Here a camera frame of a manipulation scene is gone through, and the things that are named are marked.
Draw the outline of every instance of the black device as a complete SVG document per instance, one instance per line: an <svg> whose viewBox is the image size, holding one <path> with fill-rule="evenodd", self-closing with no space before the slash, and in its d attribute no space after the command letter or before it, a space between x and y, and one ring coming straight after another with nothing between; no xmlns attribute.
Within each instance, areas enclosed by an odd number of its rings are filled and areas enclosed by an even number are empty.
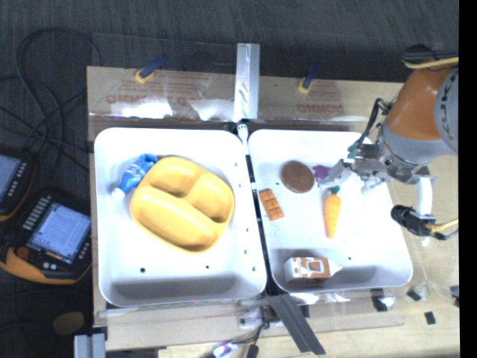
<svg viewBox="0 0 477 358"><path fill-rule="evenodd" d="M70 284L91 266L89 208L48 190L15 223L15 240L1 267L38 283Z"/></svg>
<svg viewBox="0 0 477 358"><path fill-rule="evenodd" d="M30 188L34 170L30 155L0 148L0 222L19 209Z"/></svg>

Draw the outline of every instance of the brown cookie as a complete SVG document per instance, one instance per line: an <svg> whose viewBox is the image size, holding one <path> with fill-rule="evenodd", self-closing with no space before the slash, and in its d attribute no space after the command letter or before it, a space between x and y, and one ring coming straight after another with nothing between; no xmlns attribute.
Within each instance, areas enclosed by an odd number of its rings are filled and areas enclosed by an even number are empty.
<svg viewBox="0 0 477 358"><path fill-rule="evenodd" d="M283 165L280 177L285 187L296 193L308 192L315 185L312 170L296 160Z"/></svg>

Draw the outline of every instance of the white tray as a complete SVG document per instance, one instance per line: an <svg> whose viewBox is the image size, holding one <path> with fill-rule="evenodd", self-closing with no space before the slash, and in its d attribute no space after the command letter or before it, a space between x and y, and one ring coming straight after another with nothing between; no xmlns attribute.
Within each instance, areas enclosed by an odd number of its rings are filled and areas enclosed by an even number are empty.
<svg viewBox="0 0 477 358"><path fill-rule="evenodd" d="M338 193L341 215L333 239L326 237L323 200L315 185L306 193L293 193L280 180L280 169L298 160L310 169L331 167L346 159L347 148L360 134L331 131L261 129L249 138L250 157L257 190L272 189L285 217L270 221L262 216L271 271L287 292L320 292L405 285L412 276L412 262L401 227L391 218L393 203L385 184L369 195L353 175ZM290 257L328 257L343 269L321 283L286 283L283 264Z"/></svg>
<svg viewBox="0 0 477 358"><path fill-rule="evenodd" d="M232 187L236 208L218 242L200 254L170 248L129 214L132 192L111 191L140 155L186 157ZM226 131L110 128L95 140L98 276L104 298L118 307L253 298L267 274L241 142Z"/></svg>

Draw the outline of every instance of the wooden surface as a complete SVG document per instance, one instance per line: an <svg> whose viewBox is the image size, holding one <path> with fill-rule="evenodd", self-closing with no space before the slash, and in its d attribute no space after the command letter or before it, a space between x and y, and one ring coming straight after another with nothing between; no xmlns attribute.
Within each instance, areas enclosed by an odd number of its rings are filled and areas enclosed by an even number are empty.
<svg viewBox="0 0 477 358"><path fill-rule="evenodd" d="M114 69L111 78L115 78ZM89 70L89 102L96 102L108 71ZM296 81L277 78L278 87L286 87ZM367 118L376 98L391 100L401 84L334 81L339 91L345 116ZM93 141L100 129L108 127L108 121L98 118L89 121L89 140ZM91 184L95 186L94 157L91 157ZM458 158L437 158L429 166L438 177L433 186L434 206L432 213L437 222L447 222L458 217ZM416 189L401 183L389 184L395 204L416 205ZM95 208L95 190L92 189L92 207ZM93 238L97 230L93 227ZM315 315L317 336L324 346L327 357L457 357L460 351L459 308L453 304L449 287L458 285L458 236L445 242L435 239L422 240L404 231L414 265L411 286L423 289L423 299L415 301L405 295L405 290L388 314L363 310L351 314L348 308L333 316ZM172 310L153 309L124 312L105 311L106 302L98 289L97 250L94 257L94 308L97 324L107 325L107 350L128 350L167 346L158 351L159 357L204 357L221 340L244 339L250 331L239 330L233 307L207 306L197 309L179 307ZM432 312L435 324L428 324L425 313ZM286 329L271 327L263 330L257 342L260 357L301 357ZM245 357L243 347L230 355Z"/></svg>

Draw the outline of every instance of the purple object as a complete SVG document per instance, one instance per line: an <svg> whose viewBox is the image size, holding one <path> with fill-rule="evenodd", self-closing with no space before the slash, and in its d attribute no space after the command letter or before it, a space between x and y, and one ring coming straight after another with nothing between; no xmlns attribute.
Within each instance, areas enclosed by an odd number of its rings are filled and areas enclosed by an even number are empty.
<svg viewBox="0 0 477 358"><path fill-rule="evenodd" d="M317 181L320 179L326 178L328 176L328 171L331 169L330 167L325 167L322 165L318 165L312 168L315 175L315 179Z"/></svg>

